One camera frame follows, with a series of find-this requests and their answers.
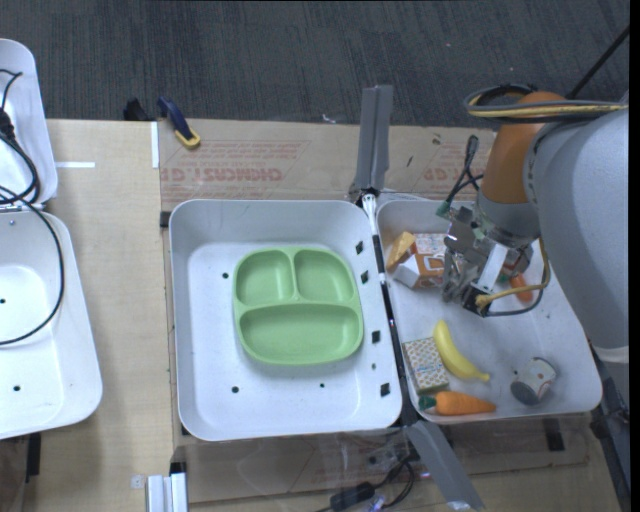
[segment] wooden table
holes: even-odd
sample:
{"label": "wooden table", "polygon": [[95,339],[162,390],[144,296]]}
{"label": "wooden table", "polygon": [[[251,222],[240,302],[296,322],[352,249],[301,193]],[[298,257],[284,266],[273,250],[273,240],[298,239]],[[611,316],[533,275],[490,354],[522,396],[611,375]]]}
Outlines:
{"label": "wooden table", "polygon": [[[104,394],[85,421],[42,433],[40,474],[27,512],[142,512],[146,475],[169,471],[173,453],[165,262],[158,169],[149,123],[49,120],[60,167],[47,210],[71,232],[100,361]],[[583,464],[472,476],[489,510],[619,510],[599,442]],[[399,490],[389,490],[389,495]],[[305,511],[327,496],[198,504],[193,510]],[[396,510],[449,511],[435,484],[416,485]]]}

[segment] small box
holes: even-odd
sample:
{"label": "small box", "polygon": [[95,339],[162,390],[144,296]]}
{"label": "small box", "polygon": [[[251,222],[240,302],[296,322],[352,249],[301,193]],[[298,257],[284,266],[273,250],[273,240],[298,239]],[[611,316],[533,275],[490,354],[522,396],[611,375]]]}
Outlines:
{"label": "small box", "polygon": [[444,233],[417,233],[408,249],[410,256],[401,260],[393,274],[396,281],[409,288],[433,288],[444,282]]}
{"label": "small box", "polygon": [[449,377],[433,338],[407,341],[402,352],[416,393],[423,395],[449,384]]}

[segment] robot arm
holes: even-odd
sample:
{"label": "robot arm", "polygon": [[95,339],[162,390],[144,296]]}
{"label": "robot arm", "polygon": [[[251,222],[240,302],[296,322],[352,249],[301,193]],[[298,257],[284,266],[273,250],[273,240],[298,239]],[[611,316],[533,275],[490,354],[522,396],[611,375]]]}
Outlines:
{"label": "robot arm", "polygon": [[[533,92],[517,105],[526,104],[575,102]],[[548,116],[514,123],[512,118],[500,128],[473,208],[448,212],[442,290],[445,301],[481,316],[498,316],[490,310],[494,285],[500,277],[524,272],[531,244],[544,241],[543,256],[548,254],[555,277],[629,406],[629,111],[628,105],[612,106],[609,113],[572,114],[557,121]]]}

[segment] black cable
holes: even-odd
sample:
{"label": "black cable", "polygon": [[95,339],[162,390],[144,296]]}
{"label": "black cable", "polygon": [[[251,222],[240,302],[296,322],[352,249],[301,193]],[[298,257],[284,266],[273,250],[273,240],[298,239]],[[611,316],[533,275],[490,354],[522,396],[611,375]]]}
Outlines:
{"label": "black cable", "polygon": [[[29,169],[29,173],[31,174],[31,182],[29,183],[29,186],[20,194],[14,194],[14,197],[19,200],[27,200],[29,194],[33,192],[33,196],[29,201],[35,202],[40,197],[40,179],[38,177],[38,171],[31,158],[29,158],[29,155],[25,153],[25,151],[18,143],[15,135],[15,128],[11,122],[11,118],[9,117],[9,114],[4,110],[5,102],[7,100],[7,94],[9,93],[9,88],[11,87],[11,84],[22,75],[22,72],[14,73],[7,69],[0,69],[0,72],[12,75],[12,78],[4,88],[2,105],[0,106],[0,140],[7,144],[22,158],[22,160],[27,165],[27,168]],[[15,201],[15,199],[8,200],[5,198],[4,200],[0,200],[0,205],[11,204],[13,201]]]}
{"label": "black cable", "polygon": [[406,468],[409,473],[409,480],[405,484],[402,491],[400,491],[398,496],[396,496],[392,501],[384,503],[382,505],[382,508],[384,509],[397,505],[409,495],[411,489],[413,488],[413,484],[415,483],[415,471],[410,464],[412,460],[414,460],[412,455],[408,455],[402,458],[395,466],[393,466],[389,470],[384,479],[378,484],[374,485],[369,482],[363,482],[355,487],[341,490],[339,493],[331,496],[331,505],[329,507],[317,510],[316,512],[341,512],[342,510],[351,508],[357,503],[370,499],[375,495],[376,489],[395,480],[402,472],[402,470]]}
{"label": "black cable", "polygon": [[[547,278],[547,271],[545,269],[542,271],[542,282],[544,282],[546,278]],[[515,316],[515,315],[522,315],[524,313],[528,313],[529,311],[538,307],[538,304],[540,304],[540,301],[542,300],[543,292],[544,292],[544,288],[540,288],[540,290],[538,290],[538,297],[536,297],[536,300],[533,302],[533,304],[531,304],[530,306],[527,306],[526,308],[515,309],[513,311],[496,311],[496,312],[487,311],[487,313],[485,313],[484,316],[489,318],[489,317],[498,317],[498,316]]]}
{"label": "black cable", "polygon": [[33,336],[38,331],[43,329],[58,312],[58,310],[60,309],[60,305],[62,304],[62,298],[64,296],[64,258],[62,255],[62,247],[60,245],[60,239],[58,238],[58,235],[53,229],[53,226],[46,219],[46,217],[35,206],[33,206],[32,203],[30,203],[26,199],[19,198],[19,196],[15,192],[9,190],[6,187],[3,187],[2,185],[0,185],[0,190],[5,194],[9,195],[9,197],[7,197],[4,194],[0,194],[0,197],[3,197],[4,199],[9,200],[11,203],[15,203],[16,201],[19,200],[20,202],[24,203],[33,213],[35,213],[42,222],[44,222],[45,226],[47,227],[47,229],[51,233],[51,236],[53,237],[53,241],[56,244],[56,251],[58,252],[58,263],[60,268],[60,291],[58,292],[58,298],[56,299],[53,309],[51,310],[49,315],[40,324],[38,324],[36,327],[26,332],[25,334],[22,334],[16,338],[12,338],[9,340],[0,340],[0,346],[3,346],[3,345],[10,345],[12,343],[17,343],[18,341],[22,341],[29,338],[30,336]]}
{"label": "black cable", "polygon": [[388,482],[391,482],[392,480],[394,480],[400,474],[400,472],[402,471],[403,468],[407,468],[407,471],[409,472],[409,480],[405,484],[405,486],[402,489],[402,491],[400,491],[400,494],[398,494],[390,502],[383,503],[383,505],[382,505],[383,509],[384,508],[393,507],[394,505],[397,505],[398,503],[400,503],[407,496],[409,496],[409,493],[411,492],[411,489],[413,488],[413,484],[416,481],[416,474],[415,474],[415,471],[413,470],[413,467],[409,463],[409,457],[407,457],[404,460],[402,460],[395,468],[393,468],[391,471],[389,471],[389,474],[387,475],[387,478],[385,478],[383,480],[383,482],[379,486],[382,486],[385,483],[388,483]]}
{"label": "black cable", "polygon": [[598,70],[600,69],[600,67],[606,62],[606,60],[611,56],[611,54],[613,52],[615,52],[618,49],[618,46],[620,46],[622,44],[622,42],[627,38],[627,36],[629,35],[629,27],[631,25],[627,25],[627,28],[625,28],[620,35],[616,38],[616,40],[611,44],[611,46],[607,49],[606,52],[604,52],[602,54],[602,57],[600,57],[598,59],[598,62],[596,62],[593,67],[587,72],[587,74],[582,78],[582,80],[580,80],[576,86],[571,89],[571,92],[569,92],[569,94],[566,95],[566,97],[568,99],[574,99],[578,93],[580,92],[580,90],[587,84],[587,82],[589,80],[591,80],[591,77],[593,75],[595,75]]}
{"label": "black cable", "polygon": [[467,181],[463,181],[462,183],[460,183],[460,185],[458,185],[457,187],[455,187],[452,190],[453,196],[451,197],[451,200],[453,200],[453,198],[455,198],[455,196],[458,194],[458,192],[460,192],[464,187],[467,187],[469,185],[473,185],[475,187],[476,190],[478,190],[478,184],[477,181],[481,180],[484,177],[484,174],[478,174],[477,176],[474,176],[471,179],[468,179]]}
{"label": "black cable", "polygon": [[9,93],[9,88],[11,87],[11,84],[15,82],[18,79],[18,77],[22,75],[22,71],[18,71],[17,73],[14,73],[13,71],[9,71],[8,69],[0,69],[0,73],[7,73],[8,75],[11,75],[11,78],[9,79],[9,83],[7,83],[6,87],[4,88],[4,92],[2,93],[2,105],[0,105],[0,108],[4,110],[4,106],[7,101],[7,94]]}
{"label": "black cable", "polygon": [[[476,137],[475,135],[471,135],[467,140],[467,149],[464,157],[464,167],[460,172],[460,176],[458,176],[458,179],[456,180],[455,184],[451,188],[449,195],[445,199],[447,203],[451,203],[453,201],[453,198],[460,191],[460,189],[463,186],[466,186],[470,183],[473,183],[474,188],[478,190],[478,185],[475,182],[475,180],[478,178],[471,174],[471,163],[473,162],[473,158],[475,157],[477,151],[478,151],[478,137]],[[464,179],[465,176],[468,176],[469,180],[465,182],[464,185],[462,185],[462,180]]]}
{"label": "black cable", "polygon": [[620,102],[576,99],[488,105],[491,100],[496,98],[514,95],[525,96],[530,92],[535,92],[533,86],[498,85],[472,92],[464,98],[463,104],[471,115],[498,123],[512,124],[583,121],[627,108]]}

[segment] blue clamp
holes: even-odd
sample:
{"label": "blue clamp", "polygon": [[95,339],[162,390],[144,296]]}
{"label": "blue clamp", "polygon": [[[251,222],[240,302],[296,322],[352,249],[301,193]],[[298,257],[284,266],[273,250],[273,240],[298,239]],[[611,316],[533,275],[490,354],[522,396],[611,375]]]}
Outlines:
{"label": "blue clamp", "polygon": [[160,96],[158,98],[158,106],[163,116],[169,117],[175,127],[176,137],[185,147],[193,149],[200,144],[200,136],[187,124],[182,112],[178,106],[169,98]]}

